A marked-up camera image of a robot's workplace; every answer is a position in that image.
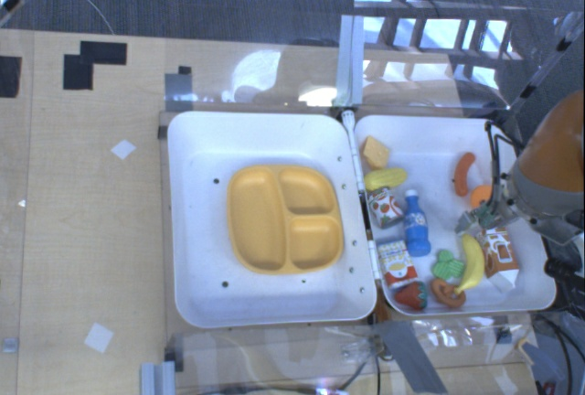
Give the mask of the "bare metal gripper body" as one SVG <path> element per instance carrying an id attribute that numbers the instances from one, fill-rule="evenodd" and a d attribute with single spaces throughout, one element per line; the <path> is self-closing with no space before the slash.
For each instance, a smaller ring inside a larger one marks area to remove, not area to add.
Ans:
<path id="1" fill-rule="evenodd" d="M 491 198 L 476 208 L 474 214 L 481 230 L 504 227 L 519 219 L 516 200 L 509 197 Z"/>

